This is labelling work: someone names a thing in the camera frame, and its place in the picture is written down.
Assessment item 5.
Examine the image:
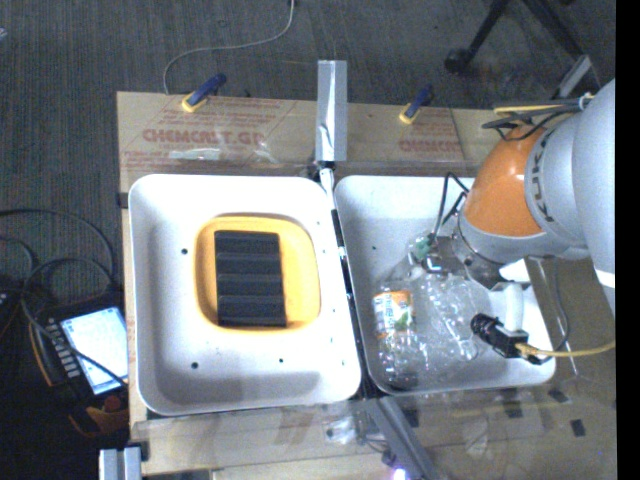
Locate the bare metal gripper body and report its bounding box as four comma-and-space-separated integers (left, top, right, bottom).
423, 234, 512, 291

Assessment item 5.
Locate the clear plastic bottle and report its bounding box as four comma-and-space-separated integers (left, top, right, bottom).
413, 266, 482, 365

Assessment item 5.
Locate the clear bottle with orange label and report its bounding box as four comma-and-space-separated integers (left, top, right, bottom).
371, 289, 422, 390

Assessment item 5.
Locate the white plastic tray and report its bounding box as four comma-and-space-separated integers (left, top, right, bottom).
332, 174, 558, 397
127, 173, 363, 417

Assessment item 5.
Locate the black ribbed block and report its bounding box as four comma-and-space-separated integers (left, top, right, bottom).
213, 229, 289, 329

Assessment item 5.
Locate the brown cardboard board red print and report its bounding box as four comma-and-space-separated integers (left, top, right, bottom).
115, 90, 617, 477

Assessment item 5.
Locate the black cylinder on white bracket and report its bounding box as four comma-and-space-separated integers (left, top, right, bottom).
469, 281, 531, 360

